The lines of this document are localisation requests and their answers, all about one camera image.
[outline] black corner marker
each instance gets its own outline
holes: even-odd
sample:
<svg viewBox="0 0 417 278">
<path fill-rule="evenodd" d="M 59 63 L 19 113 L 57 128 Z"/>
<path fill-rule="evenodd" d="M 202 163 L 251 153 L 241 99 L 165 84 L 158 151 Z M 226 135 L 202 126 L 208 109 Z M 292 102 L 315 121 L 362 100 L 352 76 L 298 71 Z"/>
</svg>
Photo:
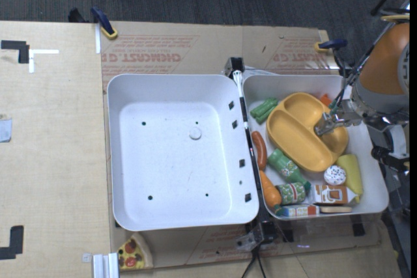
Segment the black corner marker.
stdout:
<svg viewBox="0 0 417 278">
<path fill-rule="evenodd" d="M 10 244 L 0 247 L 0 260 L 12 260 L 16 254 L 23 253 L 23 226 L 13 226 L 10 229 Z"/>
<path fill-rule="evenodd" d="M 1 41 L 1 49 L 19 50 L 19 63 L 29 64 L 29 46 L 25 41 Z"/>
</svg>

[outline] toy pizza slice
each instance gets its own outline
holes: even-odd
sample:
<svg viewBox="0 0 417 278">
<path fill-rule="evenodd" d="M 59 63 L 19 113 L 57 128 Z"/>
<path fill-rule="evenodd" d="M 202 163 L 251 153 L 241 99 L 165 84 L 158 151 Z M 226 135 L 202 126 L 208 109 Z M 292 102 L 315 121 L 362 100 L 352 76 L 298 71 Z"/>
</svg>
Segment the toy pizza slice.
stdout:
<svg viewBox="0 0 417 278">
<path fill-rule="evenodd" d="M 120 271 L 153 268 L 152 254 L 145 239 L 134 233 L 117 250 Z"/>
</svg>

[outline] green bottle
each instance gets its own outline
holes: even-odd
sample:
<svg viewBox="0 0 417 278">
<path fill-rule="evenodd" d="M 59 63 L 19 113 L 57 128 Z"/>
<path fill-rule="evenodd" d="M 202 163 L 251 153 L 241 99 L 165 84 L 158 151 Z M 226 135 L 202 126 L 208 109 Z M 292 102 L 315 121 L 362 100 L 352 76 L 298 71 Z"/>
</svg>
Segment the green bottle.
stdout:
<svg viewBox="0 0 417 278">
<path fill-rule="evenodd" d="M 278 148 L 268 157 L 268 164 L 273 166 L 288 183 L 300 182 L 306 192 L 310 190 L 311 184 L 302 177 L 300 168 Z"/>
</svg>

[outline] robotic hand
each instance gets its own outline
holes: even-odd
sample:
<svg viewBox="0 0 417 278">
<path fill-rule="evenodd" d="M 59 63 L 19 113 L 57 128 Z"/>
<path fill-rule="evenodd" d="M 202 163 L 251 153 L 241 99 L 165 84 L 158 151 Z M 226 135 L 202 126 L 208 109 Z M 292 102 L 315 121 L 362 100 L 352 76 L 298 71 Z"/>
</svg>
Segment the robotic hand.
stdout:
<svg viewBox="0 0 417 278">
<path fill-rule="evenodd" d="M 398 171 L 409 171 L 403 127 L 409 122 L 410 23 L 388 26 L 360 66 L 346 79 L 352 86 L 348 100 L 344 87 L 315 126 L 322 136 L 338 126 L 367 125 L 374 143 L 372 156 Z"/>
</svg>

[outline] wooden table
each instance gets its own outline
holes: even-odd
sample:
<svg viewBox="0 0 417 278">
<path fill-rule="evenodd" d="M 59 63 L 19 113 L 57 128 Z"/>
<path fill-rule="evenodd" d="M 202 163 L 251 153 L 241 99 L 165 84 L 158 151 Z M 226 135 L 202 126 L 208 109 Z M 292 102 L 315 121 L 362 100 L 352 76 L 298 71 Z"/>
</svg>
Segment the wooden table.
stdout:
<svg viewBox="0 0 417 278">
<path fill-rule="evenodd" d="M 91 277 L 83 254 L 111 251 L 102 58 L 95 29 L 89 23 L 0 22 L 0 40 L 59 52 L 35 54 L 35 71 L 29 73 L 28 64 L 18 63 L 18 51 L 0 50 L 0 115 L 12 119 L 11 140 L 0 143 L 0 247 L 8 247 L 10 228 L 24 227 L 23 253 L 0 260 L 2 278 Z M 217 52 L 221 61 L 231 56 Z M 377 228 L 377 245 L 263 258 L 265 273 L 400 278 L 386 227 L 379 221 Z M 247 263 L 158 268 L 129 277 L 241 277 Z M 260 276 L 255 264 L 247 277 Z"/>
</svg>

